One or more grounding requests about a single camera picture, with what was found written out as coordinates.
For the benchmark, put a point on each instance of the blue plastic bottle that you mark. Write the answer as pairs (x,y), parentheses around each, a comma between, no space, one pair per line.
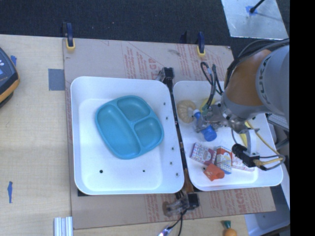
(210,133)

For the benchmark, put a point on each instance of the brown cardboard board red print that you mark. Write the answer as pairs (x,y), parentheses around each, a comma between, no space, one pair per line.
(118,58)

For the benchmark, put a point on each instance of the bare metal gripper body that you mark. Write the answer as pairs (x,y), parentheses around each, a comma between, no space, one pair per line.
(217,115)

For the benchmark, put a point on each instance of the thin black and white rod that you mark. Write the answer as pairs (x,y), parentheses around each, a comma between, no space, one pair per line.
(177,129)

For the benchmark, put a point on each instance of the white plastic tray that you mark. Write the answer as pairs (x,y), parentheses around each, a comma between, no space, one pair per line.
(123,178)
(246,181)

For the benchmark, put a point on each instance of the orange carrot with green top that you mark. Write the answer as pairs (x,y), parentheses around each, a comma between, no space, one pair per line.
(230,231)

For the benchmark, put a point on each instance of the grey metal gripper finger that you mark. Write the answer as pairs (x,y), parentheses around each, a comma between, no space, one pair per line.
(200,126)

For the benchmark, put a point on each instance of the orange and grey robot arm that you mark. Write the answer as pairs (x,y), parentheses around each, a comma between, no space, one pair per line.
(263,82)

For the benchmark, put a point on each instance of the black cylinder on white bracket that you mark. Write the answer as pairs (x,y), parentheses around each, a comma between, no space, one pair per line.
(246,156)

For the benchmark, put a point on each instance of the blue divided plate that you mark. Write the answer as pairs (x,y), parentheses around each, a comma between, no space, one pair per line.
(115,129)

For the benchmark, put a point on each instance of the pink printed packet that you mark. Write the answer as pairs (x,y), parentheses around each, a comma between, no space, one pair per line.
(200,154)
(240,165)

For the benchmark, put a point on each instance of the white orange and blue carton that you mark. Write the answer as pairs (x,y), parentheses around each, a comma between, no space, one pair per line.
(224,160)

